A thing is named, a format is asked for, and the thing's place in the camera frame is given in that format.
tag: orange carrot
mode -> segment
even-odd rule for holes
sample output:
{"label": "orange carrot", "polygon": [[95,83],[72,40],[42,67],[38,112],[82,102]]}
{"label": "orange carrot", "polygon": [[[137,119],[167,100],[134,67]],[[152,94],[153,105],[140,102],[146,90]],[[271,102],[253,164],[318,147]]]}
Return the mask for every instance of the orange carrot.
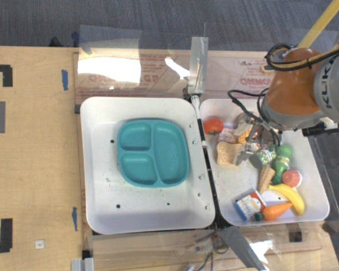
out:
{"label": "orange carrot", "polygon": [[293,206],[293,203],[283,203],[265,207],[262,210],[262,214],[265,216],[266,221],[271,221],[279,217],[282,213],[284,213],[287,209],[290,209]]}

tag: wooden table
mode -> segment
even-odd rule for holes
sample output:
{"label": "wooden table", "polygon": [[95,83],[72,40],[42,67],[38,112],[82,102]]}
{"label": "wooden table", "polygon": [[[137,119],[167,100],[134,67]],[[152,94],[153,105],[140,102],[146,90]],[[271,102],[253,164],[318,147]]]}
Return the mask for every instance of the wooden table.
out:
{"label": "wooden table", "polygon": [[[5,102],[5,133],[0,133],[0,242],[8,234],[1,230],[2,219],[12,219],[12,246],[0,253],[0,270],[70,270],[71,260],[81,258],[85,214],[73,110],[77,52],[76,48],[0,46],[0,64],[13,69],[12,87],[2,86],[0,73],[0,102]],[[320,225],[315,232],[320,248],[267,259],[286,262],[289,270],[339,270],[329,235]],[[215,257],[214,270],[244,267],[239,259]],[[203,270],[210,270],[209,265]]]}

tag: white plastic tray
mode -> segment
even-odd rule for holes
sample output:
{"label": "white plastic tray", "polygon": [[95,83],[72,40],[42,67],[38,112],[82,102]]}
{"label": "white plastic tray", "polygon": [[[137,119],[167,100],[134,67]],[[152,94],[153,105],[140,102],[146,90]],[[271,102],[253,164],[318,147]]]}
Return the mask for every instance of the white plastic tray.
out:
{"label": "white plastic tray", "polygon": [[[215,217],[214,201],[190,103],[177,98],[92,97],[80,108],[86,216],[100,234],[198,229]],[[178,186],[145,188],[120,173],[116,137],[133,119],[165,119],[185,134],[190,158],[187,179]]]}
{"label": "white plastic tray", "polygon": [[[241,101],[249,111],[257,112],[255,99]],[[224,121],[227,127],[236,127],[236,118],[242,110],[231,99],[207,99],[200,105],[202,121],[217,117]],[[274,221],[244,221],[234,207],[236,200],[256,190],[259,172],[249,161],[243,161],[239,167],[223,167],[217,164],[216,138],[206,135],[209,160],[214,176],[216,192],[218,195],[221,214],[226,221],[236,226],[283,224],[290,222],[321,221],[329,214],[329,202],[321,182],[320,174],[312,155],[308,139],[301,131],[284,132],[282,135],[284,144],[293,147],[293,157],[290,167],[297,169],[303,176],[302,184],[297,188],[305,203],[305,212],[296,215],[292,209]],[[274,191],[267,190],[262,195],[268,205],[286,201]]]}

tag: dark gray floor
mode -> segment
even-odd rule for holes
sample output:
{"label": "dark gray floor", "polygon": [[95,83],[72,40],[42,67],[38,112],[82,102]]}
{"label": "dark gray floor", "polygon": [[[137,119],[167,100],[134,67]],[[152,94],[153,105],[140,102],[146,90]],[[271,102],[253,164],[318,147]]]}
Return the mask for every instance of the dark gray floor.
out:
{"label": "dark gray floor", "polygon": [[[71,33],[81,25],[191,36],[206,24],[210,49],[267,51],[275,43],[297,44],[331,1],[0,0],[0,45],[48,46],[57,37],[73,46]],[[312,47],[328,50],[337,32],[339,12]],[[150,39],[144,44],[156,47]],[[332,206],[324,228],[339,257],[339,134],[310,141]]]}

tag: yellow pole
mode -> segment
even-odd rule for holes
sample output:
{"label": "yellow pole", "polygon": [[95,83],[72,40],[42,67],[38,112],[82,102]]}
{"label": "yellow pole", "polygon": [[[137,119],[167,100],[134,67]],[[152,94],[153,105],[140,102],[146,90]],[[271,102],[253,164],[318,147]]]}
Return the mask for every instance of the yellow pole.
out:
{"label": "yellow pole", "polygon": [[310,45],[316,40],[319,34],[334,18],[339,11],[339,0],[333,0],[325,9],[322,15],[318,18],[309,32],[305,35],[303,40],[298,44],[298,48],[309,48]]}

